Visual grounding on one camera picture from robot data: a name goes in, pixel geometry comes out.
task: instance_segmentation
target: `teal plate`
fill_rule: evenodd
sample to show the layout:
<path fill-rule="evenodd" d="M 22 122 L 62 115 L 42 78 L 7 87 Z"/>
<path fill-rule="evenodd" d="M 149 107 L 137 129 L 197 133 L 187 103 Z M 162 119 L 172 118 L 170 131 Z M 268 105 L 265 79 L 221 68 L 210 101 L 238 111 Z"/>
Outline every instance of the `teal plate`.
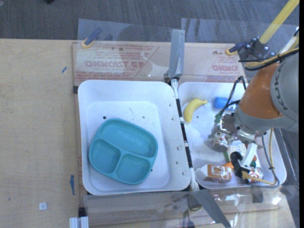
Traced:
<path fill-rule="evenodd" d="M 157 156 L 156 138 L 147 130 L 118 118 L 106 120 L 89 149 L 95 170 L 114 180 L 135 185 L 151 172 Z"/>

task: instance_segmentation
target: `yellow tube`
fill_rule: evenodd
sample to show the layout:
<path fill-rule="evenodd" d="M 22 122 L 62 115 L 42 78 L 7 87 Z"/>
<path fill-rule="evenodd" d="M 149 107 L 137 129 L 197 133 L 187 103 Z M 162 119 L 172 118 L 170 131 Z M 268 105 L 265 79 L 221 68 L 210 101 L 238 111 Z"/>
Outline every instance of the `yellow tube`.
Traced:
<path fill-rule="evenodd" d="M 289 0 L 282 8 L 281 12 L 276 16 L 271 25 L 267 28 L 264 34 L 259 38 L 262 44 L 266 44 L 273 34 L 279 29 L 281 24 L 287 19 L 295 7 L 299 4 L 300 0 Z"/>

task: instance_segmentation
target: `table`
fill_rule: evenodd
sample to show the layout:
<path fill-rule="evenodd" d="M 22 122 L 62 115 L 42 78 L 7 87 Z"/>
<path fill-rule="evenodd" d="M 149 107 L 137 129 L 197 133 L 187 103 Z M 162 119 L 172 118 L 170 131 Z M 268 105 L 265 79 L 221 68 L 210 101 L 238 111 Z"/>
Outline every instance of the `table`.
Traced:
<path fill-rule="evenodd" d="M 78 216 L 81 197 L 72 43 L 0 39 L 1 227 L 68 227 L 69 218 Z M 253 204 L 256 209 L 251 212 L 238 210 L 241 224 L 293 227 L 286 198 L 276 191 L 273 194 L 279 197 L 280 208 L 264 207 L 257 212 L 259 204 Z M 228 220 L 236 218 L 232 207 L 221 208 L 227 211 Z M 151 227 L 151 222 L 130 227 Z M 179 225 L 172 222 L 158 221 L 158 225 Z"/>

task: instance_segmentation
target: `banana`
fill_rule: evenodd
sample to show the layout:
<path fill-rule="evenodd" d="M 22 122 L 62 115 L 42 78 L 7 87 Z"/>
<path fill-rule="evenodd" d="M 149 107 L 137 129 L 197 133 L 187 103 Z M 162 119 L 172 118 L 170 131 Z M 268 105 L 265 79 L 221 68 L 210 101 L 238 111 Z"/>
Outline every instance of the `banana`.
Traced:
<path fill-rule="evenodd" d="M 184 110 L 184 118 L 189 123 L 192 120 L 194 111 L 201 105 L 206 104 L 207 101 L 202 101 L 200 99 L 194 99 L 189 102 Z"/>

